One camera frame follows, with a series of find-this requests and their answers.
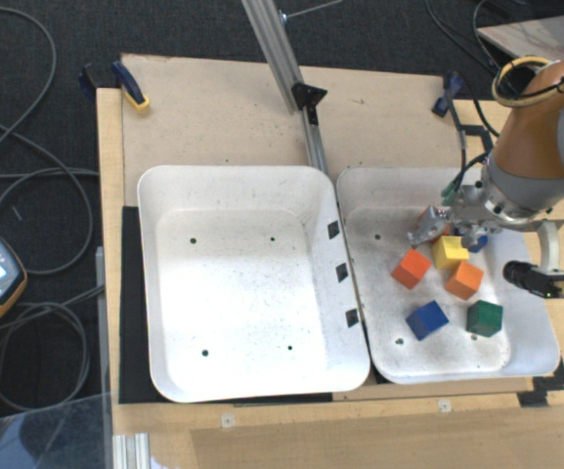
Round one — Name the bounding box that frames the yellow cube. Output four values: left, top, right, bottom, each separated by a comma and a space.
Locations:
431, 234, 471, 271

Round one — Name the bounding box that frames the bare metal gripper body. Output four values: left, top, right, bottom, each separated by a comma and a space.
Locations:
441, 181, 533, 237

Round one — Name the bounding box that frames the brown cardboard board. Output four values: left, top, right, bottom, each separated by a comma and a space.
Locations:
120, 53, 533, 403

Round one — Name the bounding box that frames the white plastic tray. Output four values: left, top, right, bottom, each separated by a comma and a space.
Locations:
335, 165, 562, 386
136, 164, 372, 405

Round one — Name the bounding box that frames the black cylinder on white bracket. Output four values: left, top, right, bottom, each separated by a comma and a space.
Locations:
501, 218, 564, 300

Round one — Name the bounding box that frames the green cube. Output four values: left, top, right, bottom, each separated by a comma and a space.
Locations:
465, 299, 504, 338

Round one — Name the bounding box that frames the orange cube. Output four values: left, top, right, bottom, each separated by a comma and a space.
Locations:
390, 247, 433, 291
444, 260, 486, 302

